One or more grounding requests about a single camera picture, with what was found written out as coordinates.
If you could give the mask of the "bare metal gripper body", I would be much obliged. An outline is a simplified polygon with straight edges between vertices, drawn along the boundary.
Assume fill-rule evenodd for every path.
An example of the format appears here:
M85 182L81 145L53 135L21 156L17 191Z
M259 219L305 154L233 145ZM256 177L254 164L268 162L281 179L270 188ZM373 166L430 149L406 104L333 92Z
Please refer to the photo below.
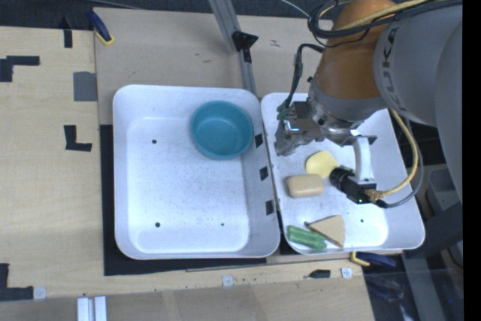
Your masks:
M291 137L310 137L315 142L332 141L339 146L352 145L363 122L360 101L336 99L320 103L315 99L283 101L278 106L278 126Z

